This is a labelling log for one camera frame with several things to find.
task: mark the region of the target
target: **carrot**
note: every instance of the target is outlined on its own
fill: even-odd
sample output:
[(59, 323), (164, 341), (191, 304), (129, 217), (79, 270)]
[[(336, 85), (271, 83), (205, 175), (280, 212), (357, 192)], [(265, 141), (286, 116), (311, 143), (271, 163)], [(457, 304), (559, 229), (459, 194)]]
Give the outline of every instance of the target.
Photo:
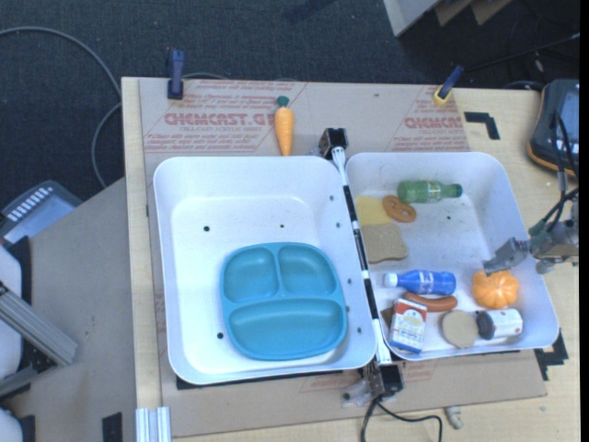
[(278, 110), (274, 113), (274, 129), (276, 138), (283, 156), (291, 155), (293, 146), (293, 128), (295, 126), (295, 114), (287, 107), (289, 99), (283, 95), (276, 99)]

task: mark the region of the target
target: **black floor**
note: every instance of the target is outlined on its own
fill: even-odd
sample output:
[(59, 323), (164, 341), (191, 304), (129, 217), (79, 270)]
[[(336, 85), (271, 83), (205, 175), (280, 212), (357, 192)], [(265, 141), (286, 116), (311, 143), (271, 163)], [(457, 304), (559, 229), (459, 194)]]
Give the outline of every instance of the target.
[[(471, 69), (566, 39), (580, 31), (580, 12), (581, 0), (514, 0), (482, 26), (470, 9), (443, 28), (431, 12), (396, 38), (383, 0), (0, 0), (0, 207), (43, 180), (82, 200), (102, 188), (90, 147), (120, 98), (76, 41), (117, 82), (165, 76), (167, 52), (179, 48), (186, 73), (439, 84), (456, 64)], [(41, 29), (9, 31), (20, 27)], [(579, 78), (579, 52), (579, 39), (564, 42), (469, 70), (457, 85)], [(96, 164), (106, 184), (123, 175), (118, 111)]]

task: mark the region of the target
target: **blue plate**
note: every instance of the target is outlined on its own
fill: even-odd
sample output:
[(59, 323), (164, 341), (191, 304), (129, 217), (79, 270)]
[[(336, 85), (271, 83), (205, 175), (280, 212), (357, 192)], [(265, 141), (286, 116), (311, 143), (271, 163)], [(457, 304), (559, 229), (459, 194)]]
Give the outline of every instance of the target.
[(221, 271), (227, 333), (244, 355), (293, 360), (335, 348), (347, 331), (346, 305), (320, 249), (275, 242), (234, 251)]

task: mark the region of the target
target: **blue bottle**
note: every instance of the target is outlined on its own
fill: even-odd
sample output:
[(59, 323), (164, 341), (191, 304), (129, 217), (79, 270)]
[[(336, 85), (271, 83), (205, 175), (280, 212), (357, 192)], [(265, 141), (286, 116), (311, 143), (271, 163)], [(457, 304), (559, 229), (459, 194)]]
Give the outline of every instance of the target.
[(385, 273), (386, 288), (402, 286), (417, 295), (452, 295), (456, 290), (456, 277), (450, 272), (412, 270), (407, 273)]

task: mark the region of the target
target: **wooden table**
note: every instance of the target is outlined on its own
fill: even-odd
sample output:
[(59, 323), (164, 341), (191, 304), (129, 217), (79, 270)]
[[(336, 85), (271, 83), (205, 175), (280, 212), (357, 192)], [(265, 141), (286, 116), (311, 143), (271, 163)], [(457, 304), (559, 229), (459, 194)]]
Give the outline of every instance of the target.
[[(156, 343), (156, 311), (153, 294), (150, 238), (145, 214), (146, 188), (139, 79), (122, 81), (127, 207), (133, 293), (133, 339), (137, 407), (162, 405)], [(531, 91), (455, 89), (458, 110), (488, 112), (496, 121), (500, 140), (492, 141), (482, 124), (463, 118), (468, 144), (473, 151), (496, 157), (504, 165), (526, 227), (531, 227), (559, 197), (556, 176), (534, 164), (525, 153), (539, 107), (539, 95)], [(569, 354), (564, 366), (549, 369), (548, 396), (533, 400), (505, 401), (462, 408), (464, 427), (454, 430), (442, 410), (444, 440), (580, 440), (579, 270), (569, 264), (545, 275), (562, 335)], [(199, 441), (356, 441), (362, 420), (248, 430), (181, 440)], [(406, 424), (376, 412), (367, 440), (435, 440), (433, 421)]]

